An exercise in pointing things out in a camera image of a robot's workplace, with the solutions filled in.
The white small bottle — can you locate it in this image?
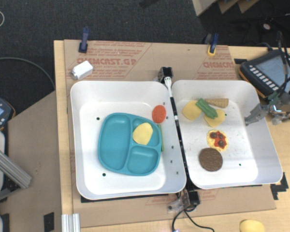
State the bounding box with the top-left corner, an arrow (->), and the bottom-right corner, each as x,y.
70,60 -> 94,81

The yellow pizza slice red topping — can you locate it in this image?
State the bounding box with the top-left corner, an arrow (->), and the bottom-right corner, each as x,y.
206,129 -> 229,152

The yellow oval potato chip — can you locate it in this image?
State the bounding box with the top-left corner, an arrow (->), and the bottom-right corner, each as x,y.
132,122 -> 153,145

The blue divided plate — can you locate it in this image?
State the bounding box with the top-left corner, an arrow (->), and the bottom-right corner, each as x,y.
97,112 -> 163,177

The black block with thin wires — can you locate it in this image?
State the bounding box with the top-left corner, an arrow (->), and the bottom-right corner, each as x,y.
188,191 -> 201,206
159,66 -> 174,82

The brown cardboard board red print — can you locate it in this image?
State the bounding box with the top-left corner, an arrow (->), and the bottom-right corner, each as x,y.
63,39 -> 277,228

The tan ice cream cone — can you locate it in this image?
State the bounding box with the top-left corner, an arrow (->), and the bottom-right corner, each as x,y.
204,98 -> 230,109

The green pea pod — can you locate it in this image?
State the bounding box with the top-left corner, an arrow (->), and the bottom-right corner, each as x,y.
195,98 -> 218,119

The brown round biscuit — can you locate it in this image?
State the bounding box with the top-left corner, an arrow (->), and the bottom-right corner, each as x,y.
199,147 -> 223,172

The white plastic tray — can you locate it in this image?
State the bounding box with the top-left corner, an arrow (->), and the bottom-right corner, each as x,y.
171,79 -> 283,190
70,80 -> 187,200

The thin black and white rod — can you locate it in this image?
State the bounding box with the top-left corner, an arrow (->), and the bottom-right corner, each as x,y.
164,77 -> 191,191

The yellow lemon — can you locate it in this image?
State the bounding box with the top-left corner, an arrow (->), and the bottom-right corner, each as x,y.
239,219 -> 265,232

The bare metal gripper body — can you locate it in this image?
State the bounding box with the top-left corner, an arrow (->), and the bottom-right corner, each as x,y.
263,102 -> 290,126

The orange round tomato slice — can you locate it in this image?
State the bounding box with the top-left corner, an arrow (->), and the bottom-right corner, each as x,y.
151,105 -> 167,124

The yellow ravioli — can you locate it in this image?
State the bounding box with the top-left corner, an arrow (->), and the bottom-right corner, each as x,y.
182,100 -> 203,121
203,109 -> 226,128

